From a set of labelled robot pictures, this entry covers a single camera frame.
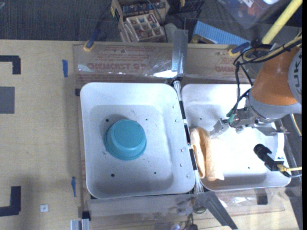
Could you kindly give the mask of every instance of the teal bowl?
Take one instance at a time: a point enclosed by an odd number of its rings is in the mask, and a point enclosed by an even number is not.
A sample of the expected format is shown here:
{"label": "teal bowl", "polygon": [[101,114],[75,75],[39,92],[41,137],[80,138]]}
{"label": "teal bowl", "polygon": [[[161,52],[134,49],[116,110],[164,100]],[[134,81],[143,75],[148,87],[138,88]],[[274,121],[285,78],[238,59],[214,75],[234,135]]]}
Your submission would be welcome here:
{"label": "teal bowl", "polygon": [[145,131],[137,122],[121,119],[107,130],[105,145],[106,150],[115,158],[137,159],[146,148]]}

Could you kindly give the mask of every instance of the blue tape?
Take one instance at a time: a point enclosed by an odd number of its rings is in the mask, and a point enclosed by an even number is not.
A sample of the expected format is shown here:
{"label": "blue tape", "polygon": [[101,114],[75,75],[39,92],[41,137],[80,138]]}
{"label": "blue tape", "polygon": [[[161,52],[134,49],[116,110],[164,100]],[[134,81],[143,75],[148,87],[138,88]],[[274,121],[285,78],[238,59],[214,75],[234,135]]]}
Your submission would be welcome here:
{"label": "blue tape", "polygon": [[68,62],[66,60],[62,60],[63,63],[63,73],[64,73],[64,77],[67,78],[68,77]]}
{"label": "blue tape", "polygon": [[71,178],[71,187],[73,190],[73,196],[76,197],[76,177]]}

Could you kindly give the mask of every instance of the metal strip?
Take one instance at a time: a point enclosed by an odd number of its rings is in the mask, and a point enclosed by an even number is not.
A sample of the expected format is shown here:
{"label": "metal strip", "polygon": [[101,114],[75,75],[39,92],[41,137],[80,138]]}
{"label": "metal strip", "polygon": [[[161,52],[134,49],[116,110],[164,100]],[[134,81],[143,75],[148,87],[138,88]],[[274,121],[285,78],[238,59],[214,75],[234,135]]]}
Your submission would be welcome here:
{"label": "metal strip", "polygon": [[90,220],[82,219],[82,230],[90,230]]}
{"label": "metal strip", "polygon": [[81,230],[79,220],[71,220],[71,230]]}
{"label": "metal strip", "polygon": [[172,71],[183,74],[188,54],[188,30],[175,30],[173,42]]}

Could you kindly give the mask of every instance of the dark gray carpet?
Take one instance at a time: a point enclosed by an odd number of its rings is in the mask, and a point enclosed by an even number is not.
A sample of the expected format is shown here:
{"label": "dark gray carpet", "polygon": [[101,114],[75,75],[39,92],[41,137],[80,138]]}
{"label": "dark gray carpet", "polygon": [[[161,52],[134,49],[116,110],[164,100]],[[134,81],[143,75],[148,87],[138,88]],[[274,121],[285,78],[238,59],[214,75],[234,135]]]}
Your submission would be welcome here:
{"label": "dark gray carpet", "polygon": [[88,35],[84,28],[88,30],[94,28],[83,24],[90,22],[89,20],[97,20],[103,9],[111,2],[111,0],[0,1],[5,2],[5,6],[0,10],[0,38],[37,40],[85,40]]}

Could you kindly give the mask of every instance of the sink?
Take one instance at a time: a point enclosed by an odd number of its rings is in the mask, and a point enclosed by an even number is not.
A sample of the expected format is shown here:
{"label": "sink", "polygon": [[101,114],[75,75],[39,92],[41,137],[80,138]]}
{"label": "sink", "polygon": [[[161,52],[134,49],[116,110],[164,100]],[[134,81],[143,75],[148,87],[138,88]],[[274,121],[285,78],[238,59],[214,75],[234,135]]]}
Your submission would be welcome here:
{"label": "sink", "polygon": [[[249,85],[240,85],[244,93]],[[226,114],[236,102],[236,84],[187,84],[182,88],[182,98],[190,129],[202,127],[208,131],[219,118],[226,119]],[[257,129],[245,128],[236,133],[234,128],[218,136],[225,142],[219,147],[220,160],[223,163],[224,180],[201,180],[212,191],[255,189],[286,186],[291,179],[280,172],[271,172],[264,165],[253,148],[261,143],[270,148],[284,147],[284,134],[265,136]]]}
{"label": "sink", "polygon": [[[182,194],[195,185],[175,90],[166,84],[89,83],[82,87],[86,184],[96,198]],[[144,129],[144,153],[130,161],[113,157],[104,144],[121,119]]]}

